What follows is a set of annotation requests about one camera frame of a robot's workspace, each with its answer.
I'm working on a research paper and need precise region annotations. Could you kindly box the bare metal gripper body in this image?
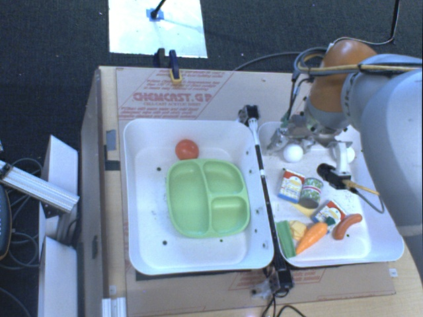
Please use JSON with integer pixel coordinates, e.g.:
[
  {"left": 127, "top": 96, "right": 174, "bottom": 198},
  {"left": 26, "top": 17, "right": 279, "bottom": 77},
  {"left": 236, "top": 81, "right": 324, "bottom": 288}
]
[{"left": 280, "top": 113, "right": 346, "bottom": 149}]

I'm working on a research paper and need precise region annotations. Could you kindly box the green divided plate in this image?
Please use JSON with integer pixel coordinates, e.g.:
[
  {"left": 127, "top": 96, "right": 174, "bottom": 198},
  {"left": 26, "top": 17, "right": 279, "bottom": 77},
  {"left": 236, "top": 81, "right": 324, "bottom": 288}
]
[{"left": 165, "top": 158, "right": 251, "bottom": 239}]

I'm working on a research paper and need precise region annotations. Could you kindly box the green and white can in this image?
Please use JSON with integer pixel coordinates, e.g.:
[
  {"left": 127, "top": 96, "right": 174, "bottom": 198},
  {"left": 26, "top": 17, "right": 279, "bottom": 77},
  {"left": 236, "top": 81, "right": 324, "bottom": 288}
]
[{"left": 299, "top": 176, "right": 325, "bottom": 210}]

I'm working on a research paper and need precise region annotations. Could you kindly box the white ball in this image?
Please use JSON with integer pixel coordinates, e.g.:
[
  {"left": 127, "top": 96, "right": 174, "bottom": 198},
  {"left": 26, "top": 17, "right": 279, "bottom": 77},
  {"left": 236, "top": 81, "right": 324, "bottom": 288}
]
[{"left": 283, "top": 144, "right": 305, "bottom": 163}]

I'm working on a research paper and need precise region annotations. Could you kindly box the black block with thin wires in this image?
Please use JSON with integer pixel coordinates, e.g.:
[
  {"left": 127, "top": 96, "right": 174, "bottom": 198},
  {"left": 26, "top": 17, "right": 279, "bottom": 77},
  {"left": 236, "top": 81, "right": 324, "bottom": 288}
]
[
  {"left": 238, "top": 104, "right": 261, "bottom": 123},
  {"left": 262, "top": 265, "right": 295, "bottom": 294}
]

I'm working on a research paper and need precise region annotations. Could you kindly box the white red and blue carton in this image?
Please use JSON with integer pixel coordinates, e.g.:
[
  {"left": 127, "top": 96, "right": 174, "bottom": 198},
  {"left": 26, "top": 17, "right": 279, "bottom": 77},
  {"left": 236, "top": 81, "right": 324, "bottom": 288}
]
[
  {"left": 310, "top": 199, "right": 347, "bottom": 226},
  {"left": 277, "top": 168, "right": 306, "bottom": 205}
]

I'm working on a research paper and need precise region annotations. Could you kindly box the orange carrot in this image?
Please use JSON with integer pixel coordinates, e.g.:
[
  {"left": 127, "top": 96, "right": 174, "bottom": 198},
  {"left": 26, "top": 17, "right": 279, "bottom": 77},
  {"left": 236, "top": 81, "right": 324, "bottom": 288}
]
[{"left": 295, "top": 217, "right": 337, "bottom": 256}]

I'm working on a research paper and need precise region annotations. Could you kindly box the red tomato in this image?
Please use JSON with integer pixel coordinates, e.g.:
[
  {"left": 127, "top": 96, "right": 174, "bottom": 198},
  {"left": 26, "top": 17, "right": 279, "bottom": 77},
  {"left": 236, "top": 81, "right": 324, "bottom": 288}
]
[{"left": 174, "top": 139, "right": 200, "bottom": 161}]

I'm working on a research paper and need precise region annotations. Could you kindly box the brown cardboard board red print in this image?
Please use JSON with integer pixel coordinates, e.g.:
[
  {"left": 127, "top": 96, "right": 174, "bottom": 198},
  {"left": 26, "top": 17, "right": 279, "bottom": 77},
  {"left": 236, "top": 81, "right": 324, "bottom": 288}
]
[{"left": 115, "top": 66, "right": 397, "bottom": 310}]

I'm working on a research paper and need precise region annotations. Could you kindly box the white plastic tray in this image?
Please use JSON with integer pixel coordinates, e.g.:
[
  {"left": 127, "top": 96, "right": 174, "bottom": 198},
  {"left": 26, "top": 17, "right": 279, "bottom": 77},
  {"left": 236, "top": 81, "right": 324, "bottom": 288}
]
[
  {"left": 123, "top": 118, "right": 275, "bottom": 276},
  {"left": 257, "top": 121, "right": 406, "bottom": 269}
]

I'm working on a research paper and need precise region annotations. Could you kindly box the red-brown sausage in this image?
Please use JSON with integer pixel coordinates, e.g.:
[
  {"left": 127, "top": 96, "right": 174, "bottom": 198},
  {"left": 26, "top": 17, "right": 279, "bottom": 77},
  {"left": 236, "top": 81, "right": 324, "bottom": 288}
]
[{"left": 332, "top": 213, "right": 364, "bottom": 241}]

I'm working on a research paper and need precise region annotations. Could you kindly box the thin black and white rod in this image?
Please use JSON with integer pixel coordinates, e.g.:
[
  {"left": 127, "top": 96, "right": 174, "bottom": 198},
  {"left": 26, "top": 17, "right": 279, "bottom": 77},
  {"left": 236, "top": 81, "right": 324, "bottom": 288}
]
[{"left": 248, "top": 118, "right": 289, "bottom": 272}]

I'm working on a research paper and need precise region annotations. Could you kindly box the green celery stick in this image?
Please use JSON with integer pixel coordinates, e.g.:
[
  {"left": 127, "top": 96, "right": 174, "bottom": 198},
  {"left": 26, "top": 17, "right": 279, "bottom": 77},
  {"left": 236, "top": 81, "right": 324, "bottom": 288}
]
[{"left": 276, "top": 220, "right": 297, "bottom": 259}]

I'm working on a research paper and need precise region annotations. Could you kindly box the yellow cheese slice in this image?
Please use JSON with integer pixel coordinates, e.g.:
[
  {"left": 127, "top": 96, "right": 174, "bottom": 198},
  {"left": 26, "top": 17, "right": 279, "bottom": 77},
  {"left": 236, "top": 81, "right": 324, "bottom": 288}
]
[{"left": 293, "top": 201, "right": 321, "bottom": 219}]

